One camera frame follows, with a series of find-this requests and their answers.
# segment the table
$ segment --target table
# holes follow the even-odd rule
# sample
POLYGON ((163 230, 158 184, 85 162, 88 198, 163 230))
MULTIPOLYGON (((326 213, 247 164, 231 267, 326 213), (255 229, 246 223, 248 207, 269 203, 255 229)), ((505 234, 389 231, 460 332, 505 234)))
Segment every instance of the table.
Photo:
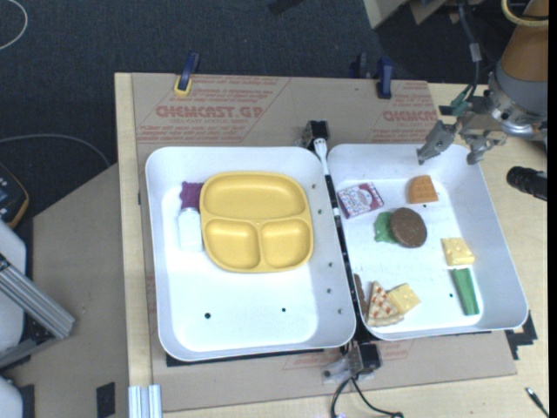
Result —
MULTIPOLYGON (((323 80, 315 79, 316 91, 319 90, 320 82, 323 80)), ((153 378, 142 219, 138 206, 138 156, 131 74, 117 73, 115 88, 129 381, 131 386, 148 386, 152 384, 153 378)), ((430 84, 429 88, 434 103, 445 105, 462 90, 462 85, 430 84)), ((514 376, 370 392, 370 401, 377 407, 401 410, 406 416, 418 417, 540 414, 528 398, 525 387, 533 388, 542 401, 548 404, 547 203, 512 189, 505 180, 507 171, 515 165, 540 170, 547 168, 547 155, 535 144, 511 138, 505 146, 488 152, 480 165, 525 290, 538 340, 532 346, 520 348, 520 359, 516 361, 518 373, 514 376)), ((164 416, 326 417, 330 401, 330 396, 316 396, 180 411, 164 416)), ((369 415, 369 409, 356 394, 343 395, 337 410, 351 417, 369 415)))

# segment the green block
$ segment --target green block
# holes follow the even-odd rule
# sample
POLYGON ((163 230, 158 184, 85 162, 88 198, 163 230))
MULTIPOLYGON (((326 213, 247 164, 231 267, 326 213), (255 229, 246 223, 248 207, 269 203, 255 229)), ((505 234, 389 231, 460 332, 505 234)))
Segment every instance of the green block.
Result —
POLYGON ((387 243, 398 243, 391 231, 391 212, 382 212, 375 220, 375 241, 386 241, 387 243))
POLYGON ((479 314, 480 308, 478 307, 476 292, 473 289, 470 268, 452 269, 451 275, 453 276, 454 285, 456 285, 457 292, 459 293, 464 314, 466 316, 479 314))

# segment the small box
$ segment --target small box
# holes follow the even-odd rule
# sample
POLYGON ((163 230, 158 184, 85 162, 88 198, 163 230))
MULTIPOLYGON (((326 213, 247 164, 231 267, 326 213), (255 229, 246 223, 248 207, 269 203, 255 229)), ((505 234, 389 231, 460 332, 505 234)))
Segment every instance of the small box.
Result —
POLYGON ((353 185, 339 191, 337 195, 340 208, 348 219, 383 206, 383 200, 373 183, 353 185))

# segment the toy pizza slice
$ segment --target toy pizza slice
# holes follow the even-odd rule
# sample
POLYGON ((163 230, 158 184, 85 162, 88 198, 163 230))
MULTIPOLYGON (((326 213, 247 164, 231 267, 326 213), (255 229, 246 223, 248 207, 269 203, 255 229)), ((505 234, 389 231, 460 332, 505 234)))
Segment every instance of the toy pizza slice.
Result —
POLYGON ((372 283, 369 309, 367 310, 367 325, 370 327, 382 327, 396 324, 403 319, 404 316, 389 300, 383 287, 377 281, 374 281, 372 283))

